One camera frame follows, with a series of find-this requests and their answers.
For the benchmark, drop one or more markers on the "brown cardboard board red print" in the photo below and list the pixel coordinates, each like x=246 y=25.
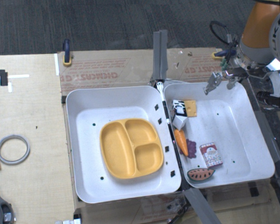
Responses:
x=109 y=68

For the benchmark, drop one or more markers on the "purple grapes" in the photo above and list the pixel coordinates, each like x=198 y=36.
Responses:
x=192 y=149

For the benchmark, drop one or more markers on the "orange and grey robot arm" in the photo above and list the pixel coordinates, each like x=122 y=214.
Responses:
x=257 y=26

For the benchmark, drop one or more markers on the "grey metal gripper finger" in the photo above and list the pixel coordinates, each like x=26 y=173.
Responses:
x=213 y=81
x=232 y=83

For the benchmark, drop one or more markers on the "yellow cheese slice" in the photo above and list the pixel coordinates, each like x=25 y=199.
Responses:
x=191 y=108

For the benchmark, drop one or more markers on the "orange carrot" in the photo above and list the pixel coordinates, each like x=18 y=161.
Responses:
x=181 y=141

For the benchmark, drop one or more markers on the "white plastic tray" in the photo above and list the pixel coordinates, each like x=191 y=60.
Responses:
x=85 y=145
x=238 y=136

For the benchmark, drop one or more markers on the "white black milk carton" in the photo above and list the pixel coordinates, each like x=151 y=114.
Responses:
x=179 y=118

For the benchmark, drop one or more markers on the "red green watermelon slice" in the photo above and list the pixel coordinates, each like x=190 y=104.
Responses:
x=200 y=174

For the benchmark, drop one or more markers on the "yellow divided plate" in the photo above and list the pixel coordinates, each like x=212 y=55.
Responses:
x=118 y=148

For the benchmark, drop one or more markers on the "red and white packet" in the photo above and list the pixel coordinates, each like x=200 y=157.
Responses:
x=211 y=155

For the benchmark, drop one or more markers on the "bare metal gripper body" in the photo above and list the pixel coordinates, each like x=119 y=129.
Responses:
x=240 y=70

